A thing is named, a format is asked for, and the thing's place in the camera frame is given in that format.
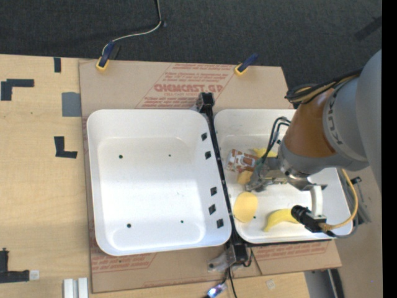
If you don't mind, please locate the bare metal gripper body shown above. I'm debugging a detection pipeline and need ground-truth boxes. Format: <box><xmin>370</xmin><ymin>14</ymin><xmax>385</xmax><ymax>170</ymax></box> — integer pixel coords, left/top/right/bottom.
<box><xmin>256</xmin><ymin>161</ymin><xmax>310</xmax><ymax>190</ymax></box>

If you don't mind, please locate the small yellow chip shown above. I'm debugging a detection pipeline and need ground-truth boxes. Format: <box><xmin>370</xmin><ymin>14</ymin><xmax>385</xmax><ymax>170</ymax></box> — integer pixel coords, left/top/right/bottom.
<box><xmin>237</xmin><ymin>169</ymin><xmax>254</xmax><ymax>185</ymax></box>

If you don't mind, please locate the white and brown carton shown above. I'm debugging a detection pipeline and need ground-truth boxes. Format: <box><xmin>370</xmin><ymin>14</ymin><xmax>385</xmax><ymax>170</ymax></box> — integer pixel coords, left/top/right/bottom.
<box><xmin>225</xmin><ymin>149</ymin><xmax>260</xmax><ymax>173</ymax></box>

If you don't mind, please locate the yellow curved toy piece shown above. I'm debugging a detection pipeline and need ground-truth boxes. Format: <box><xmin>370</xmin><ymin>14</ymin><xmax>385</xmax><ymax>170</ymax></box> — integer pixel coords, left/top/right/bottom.
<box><xmin>252</xmin><ymin>147</ymin><xmax>279</xmax><ymax>159</ymax></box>

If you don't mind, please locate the yellow banana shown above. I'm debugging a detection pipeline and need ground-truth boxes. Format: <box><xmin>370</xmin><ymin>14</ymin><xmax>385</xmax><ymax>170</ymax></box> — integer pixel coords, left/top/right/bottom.
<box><xmin>263</xmin><ymin>208</ymin><xmax>300</xmax><ymax>233</ymax></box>

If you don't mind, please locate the thin black rod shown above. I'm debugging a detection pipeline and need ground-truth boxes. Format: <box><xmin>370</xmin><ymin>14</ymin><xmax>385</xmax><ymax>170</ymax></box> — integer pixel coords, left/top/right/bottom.
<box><xmin>203</xmin><ymin>103</ymin><xmax>246</xmax><ymax>256</ymax></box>

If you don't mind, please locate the white plastic tray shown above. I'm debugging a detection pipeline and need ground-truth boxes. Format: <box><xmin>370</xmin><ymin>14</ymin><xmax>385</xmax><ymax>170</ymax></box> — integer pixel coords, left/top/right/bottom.
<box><xmin>213</xmin><ymin>109</ymin><xmax>355</xmax><ymax>245</ymax></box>
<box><xmin>86</xmin><ymin>109</ymin><xmax>233</xmax><ymax>257</ymax></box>

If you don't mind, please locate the brown cardboard board red print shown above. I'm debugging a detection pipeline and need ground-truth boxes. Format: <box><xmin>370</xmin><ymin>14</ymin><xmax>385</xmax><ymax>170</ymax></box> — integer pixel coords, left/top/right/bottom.
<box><xmin>78</xmin><ymin>60</ymin><xmax>343</xmax><ymax>294</ymax></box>

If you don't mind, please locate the black cylinder on white bracket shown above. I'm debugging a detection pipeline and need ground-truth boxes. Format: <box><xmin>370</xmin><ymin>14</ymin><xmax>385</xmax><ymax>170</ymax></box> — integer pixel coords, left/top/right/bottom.
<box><xmin>290</xmin><ymin>183</ymin><xmax>328</xmax><ymax>233</ymax></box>

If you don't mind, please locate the black block with thin wires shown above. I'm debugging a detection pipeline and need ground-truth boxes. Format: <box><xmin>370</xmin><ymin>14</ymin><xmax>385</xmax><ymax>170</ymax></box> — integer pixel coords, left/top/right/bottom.
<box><xmin>231</xmin><ymin>242</ymin><xmax>249</xmax><ymax>264</ymax></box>
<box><xmin>197</xmin><ymin>92</ymin><xmax>216</xmax><ymax>114</ymax></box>

